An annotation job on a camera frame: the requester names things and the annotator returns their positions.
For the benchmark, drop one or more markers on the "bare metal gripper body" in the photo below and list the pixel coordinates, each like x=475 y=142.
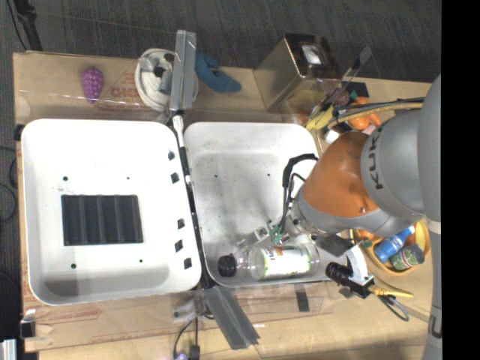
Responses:
x=288 y=230

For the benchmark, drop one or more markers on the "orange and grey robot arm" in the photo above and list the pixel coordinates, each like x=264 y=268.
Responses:
x=397 y=171

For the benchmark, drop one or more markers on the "clear plastic bottle, black cap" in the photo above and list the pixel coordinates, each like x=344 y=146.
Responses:
x=281 y=263

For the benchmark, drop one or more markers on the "white plastic tray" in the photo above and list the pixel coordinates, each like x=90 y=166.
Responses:
x=240 y=171
x=105 y=152

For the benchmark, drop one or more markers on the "orange divided plate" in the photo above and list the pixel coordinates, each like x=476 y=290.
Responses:
x=382 y=266

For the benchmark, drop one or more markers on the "blue bottle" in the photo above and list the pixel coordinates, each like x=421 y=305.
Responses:
x=392 y=245

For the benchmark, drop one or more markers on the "yellow banana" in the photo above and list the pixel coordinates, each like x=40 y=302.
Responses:
x=318 y=120

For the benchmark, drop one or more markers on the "green can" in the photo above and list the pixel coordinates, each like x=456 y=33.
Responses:
x=408 y=257

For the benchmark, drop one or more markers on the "black ribbed rectangular mat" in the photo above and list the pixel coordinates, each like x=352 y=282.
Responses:
x=102 y=219

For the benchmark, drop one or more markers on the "white round bowl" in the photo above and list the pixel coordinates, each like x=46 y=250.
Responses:
x=150 y=88

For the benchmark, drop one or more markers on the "purple grapes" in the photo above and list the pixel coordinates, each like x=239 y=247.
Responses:
x=92 y=83

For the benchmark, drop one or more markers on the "black cylinder on white bracket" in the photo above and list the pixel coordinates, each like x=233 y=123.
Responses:
x=356 y=266

